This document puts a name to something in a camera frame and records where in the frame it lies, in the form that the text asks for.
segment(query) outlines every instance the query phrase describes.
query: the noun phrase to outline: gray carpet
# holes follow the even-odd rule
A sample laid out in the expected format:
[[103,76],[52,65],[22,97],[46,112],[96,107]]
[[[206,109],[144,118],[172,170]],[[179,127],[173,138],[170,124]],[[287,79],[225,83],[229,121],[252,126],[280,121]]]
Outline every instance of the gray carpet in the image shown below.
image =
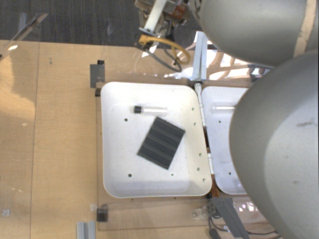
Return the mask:
[[[17,32],[18,15],[47,12],[41,24],[45,42],[132,46],[139,27],[133,0],[0,0],[0,39]],[[175,32],[183,46],[190,45],[199,26],[194,19]]]

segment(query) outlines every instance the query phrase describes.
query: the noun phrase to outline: black cap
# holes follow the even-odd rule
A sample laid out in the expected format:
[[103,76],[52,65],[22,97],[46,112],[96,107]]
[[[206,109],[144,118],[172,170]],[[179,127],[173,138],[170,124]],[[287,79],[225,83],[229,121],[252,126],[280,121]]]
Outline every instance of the black cap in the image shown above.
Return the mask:
[[142,106],[134,106],[134,113],[141,114],[142,113]]

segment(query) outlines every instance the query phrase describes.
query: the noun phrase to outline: beige tape strip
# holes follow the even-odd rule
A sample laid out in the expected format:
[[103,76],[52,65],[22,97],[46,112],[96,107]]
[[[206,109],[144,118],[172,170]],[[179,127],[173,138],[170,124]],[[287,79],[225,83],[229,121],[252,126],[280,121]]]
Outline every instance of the beige tape strip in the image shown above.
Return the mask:
[[316,18],[317,0],[307,0],[304,22],[301,26],[296,46],[294,57],[303,54],[306,51],[307,43],[313,31]]

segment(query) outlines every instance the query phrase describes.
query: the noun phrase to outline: white tray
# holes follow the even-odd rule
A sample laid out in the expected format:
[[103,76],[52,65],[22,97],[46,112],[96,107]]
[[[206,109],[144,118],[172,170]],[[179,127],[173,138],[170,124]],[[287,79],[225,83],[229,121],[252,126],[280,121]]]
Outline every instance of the white tray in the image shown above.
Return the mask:
[[[187,86],[111,82],[102,88],[101,103],[103,177],[110,195],[201,196],[209,192],[212,180],[194,90]],[[136,105],[167,107],[162,119],[185,130],[169,170],[137,156],[155,116],[135,114]]]
[[[217,186],[231,195],[246,194],[229,149],[229,128],[233,115],[231,106],[236,105],[247,89],[230,87],[206,87],[202,91],[208,142]],[[215,110],[216,104],[222,108]]]

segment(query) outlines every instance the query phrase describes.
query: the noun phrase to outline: yellow cable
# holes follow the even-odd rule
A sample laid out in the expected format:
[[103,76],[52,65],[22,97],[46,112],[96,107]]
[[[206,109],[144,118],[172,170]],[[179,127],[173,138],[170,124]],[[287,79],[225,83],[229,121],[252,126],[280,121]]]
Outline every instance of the yellow cable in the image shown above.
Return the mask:
[[[182,46],[178,45],[175,42],[172,42],[172,41],[167,40],[165,38],[159,38],[159,37],[148,36],[148,35],[142,34],[140,39],[139,39],[139,43],[141,45],[146,45],[148,42],[160,42],[160,43],[167,44],[167,45],[171,46],[171,50],[172,50],[174,58],[181,65],[187,65],[190,62],[190,54]],[[182,53],[184,53],[187,60],[181,61],[180,58],[176,54],[176,50],[180,50]]]

